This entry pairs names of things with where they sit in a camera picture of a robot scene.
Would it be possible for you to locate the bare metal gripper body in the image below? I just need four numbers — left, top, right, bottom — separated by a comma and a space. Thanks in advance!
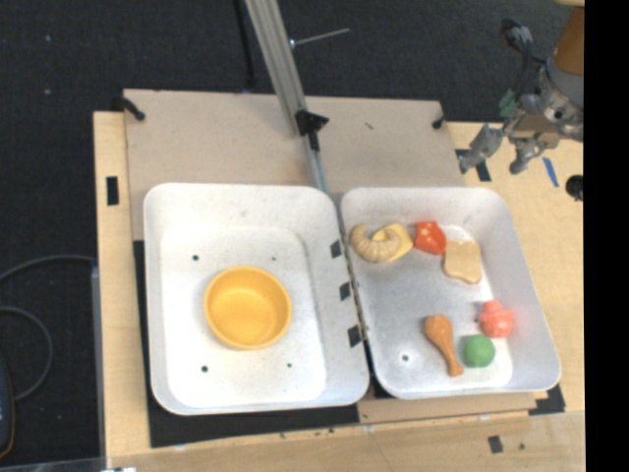
505, 86, 586, 149

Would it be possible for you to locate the beige bread slice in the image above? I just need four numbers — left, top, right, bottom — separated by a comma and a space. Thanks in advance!
441, 238, 485, 286

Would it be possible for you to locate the yellow cheese wedge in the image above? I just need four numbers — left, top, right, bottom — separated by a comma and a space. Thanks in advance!
371, 221, 415, 264

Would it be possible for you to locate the beige croissant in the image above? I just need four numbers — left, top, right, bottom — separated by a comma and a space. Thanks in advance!
349, 223, 402, 265

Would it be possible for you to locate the white plastic tray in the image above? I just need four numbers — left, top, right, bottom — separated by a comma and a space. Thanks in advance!
338, 186, 563, 401
143, 181, 372, 417

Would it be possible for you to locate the orange lumpy toy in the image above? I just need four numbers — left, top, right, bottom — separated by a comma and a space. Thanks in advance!
477, 299, 516, 339

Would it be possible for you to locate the brown chicken drumstick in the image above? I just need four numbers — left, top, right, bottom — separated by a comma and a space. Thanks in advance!
424, 314, 465, 379

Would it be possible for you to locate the green ball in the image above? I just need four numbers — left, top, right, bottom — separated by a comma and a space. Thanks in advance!
462, 333, 497, 370

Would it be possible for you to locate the brown cardboard board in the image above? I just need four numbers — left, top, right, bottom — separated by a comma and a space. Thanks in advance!
121, 88, 549, 425

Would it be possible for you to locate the yellow bowl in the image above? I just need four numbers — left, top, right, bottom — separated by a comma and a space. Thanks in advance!
202, 265, 294, 351

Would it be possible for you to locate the black cylinder on white bracket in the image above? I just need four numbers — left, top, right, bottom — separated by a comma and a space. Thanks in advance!
564, 174, 586, 203

